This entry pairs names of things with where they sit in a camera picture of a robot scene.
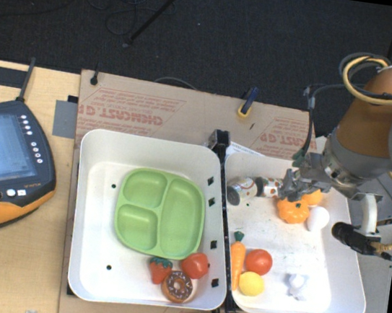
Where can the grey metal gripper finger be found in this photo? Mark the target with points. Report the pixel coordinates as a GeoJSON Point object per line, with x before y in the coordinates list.
{"type": "Point", "coordinates": [301, 194]}
{"type": "Point", "coordinates": [287, 186]}

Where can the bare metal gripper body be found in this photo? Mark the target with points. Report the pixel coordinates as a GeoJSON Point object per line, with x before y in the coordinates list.
{"type": "Point", "coordinates": [316, 172]}

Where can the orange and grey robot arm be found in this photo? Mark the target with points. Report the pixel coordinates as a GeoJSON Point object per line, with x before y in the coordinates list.
{"type": "Point", "coordinates": [368, 116]}

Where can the orange round fruit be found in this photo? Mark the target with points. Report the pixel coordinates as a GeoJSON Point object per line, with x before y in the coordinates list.
{"type": "Point", "coordinates": [314, 198]}

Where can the white bottle with orange dots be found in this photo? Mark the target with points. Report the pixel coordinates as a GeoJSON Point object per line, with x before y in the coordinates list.
{"type": "Point", "coordinates": [269, 188]}

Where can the orange pumpkin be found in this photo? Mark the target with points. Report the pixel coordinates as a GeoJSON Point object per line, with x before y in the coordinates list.
{"type": "Point", "coordinates": [291, 212]}

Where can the white garlic bulb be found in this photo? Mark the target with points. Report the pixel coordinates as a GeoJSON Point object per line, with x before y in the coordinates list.
{"type": "Point", "coordinates": [318, 218]}

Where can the white can with orange dots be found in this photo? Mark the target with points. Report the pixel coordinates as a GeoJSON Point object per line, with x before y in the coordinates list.
{"type": "Point", "coordinates": [243, 190]}

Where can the white plastic tray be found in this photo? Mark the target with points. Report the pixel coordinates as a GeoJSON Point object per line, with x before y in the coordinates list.
{"type": "Point", "coordinates": [99, 218]}
{"type": "Point", "coordinates": [277, 244]}

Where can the thin black and white rod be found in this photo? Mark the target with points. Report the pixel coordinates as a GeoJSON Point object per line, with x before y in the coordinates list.
{"type": "Point", "coordinates": [224, 222]}

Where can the red tomato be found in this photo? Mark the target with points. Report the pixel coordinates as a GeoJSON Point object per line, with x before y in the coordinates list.
{"type": "Point", "coordinates": [258, 261]}

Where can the orange carrot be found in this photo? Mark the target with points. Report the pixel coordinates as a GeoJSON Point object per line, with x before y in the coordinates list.
{"type": "Point", "coordinates": [237, 258]}

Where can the white crumpled lump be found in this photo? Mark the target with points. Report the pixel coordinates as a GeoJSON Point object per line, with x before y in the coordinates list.
{"type": "Point", "coordinates": [297, 285]}

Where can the yellow lemon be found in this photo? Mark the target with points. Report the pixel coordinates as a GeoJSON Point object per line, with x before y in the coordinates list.
{"type": "Point", "coordinates": [251, 284]}

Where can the brown cardboard board red print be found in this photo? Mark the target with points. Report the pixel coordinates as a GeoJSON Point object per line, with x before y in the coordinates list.
{"type": "Point", "coordinates": [194, 119]}

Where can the red bell pepper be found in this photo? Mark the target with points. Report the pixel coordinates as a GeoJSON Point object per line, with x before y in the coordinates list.
{"type": "Point", "coordinates": [195, 265]}

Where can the green divided plate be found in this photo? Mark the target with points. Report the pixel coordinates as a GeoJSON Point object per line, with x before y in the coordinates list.
{"type": "Point", "coordinates": [160, 214]}

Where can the brown sprinkled doughnut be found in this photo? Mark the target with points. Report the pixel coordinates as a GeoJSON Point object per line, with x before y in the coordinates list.
{"type": "Point", "coordinates": [177, 287]}

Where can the red strawberry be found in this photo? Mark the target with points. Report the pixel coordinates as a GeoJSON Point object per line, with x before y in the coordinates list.
{"type": "Point", "coordinates": [158, 272]}

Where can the black cylinder on white bracket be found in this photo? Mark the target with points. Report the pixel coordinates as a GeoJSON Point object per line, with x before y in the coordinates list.
{"type": "Point", "coordinates": [352, 236]}

